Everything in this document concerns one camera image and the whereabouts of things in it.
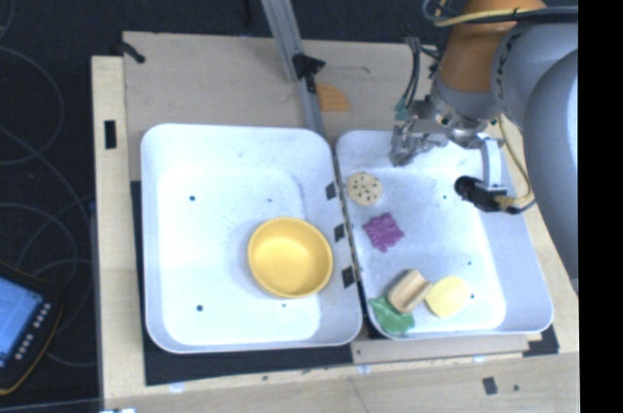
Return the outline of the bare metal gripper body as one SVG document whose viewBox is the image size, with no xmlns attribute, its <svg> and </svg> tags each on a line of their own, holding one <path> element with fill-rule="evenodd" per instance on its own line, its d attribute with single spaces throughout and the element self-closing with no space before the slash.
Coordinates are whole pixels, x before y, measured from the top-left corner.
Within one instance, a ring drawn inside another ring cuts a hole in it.
<svg viewBox="0 0 623 413">
<path fill-rule="evenodd" d="M 475 148 L 487 124 L 487 121 L 466 118 L 450 105 L 436 106 L 432 101 L 415 101 L 409 108 L 407 118 L 407 130 L 412 138 L 430 134 L 435 140 L 435 147 L 452 142 L 461 148 Z"/>
</svg>

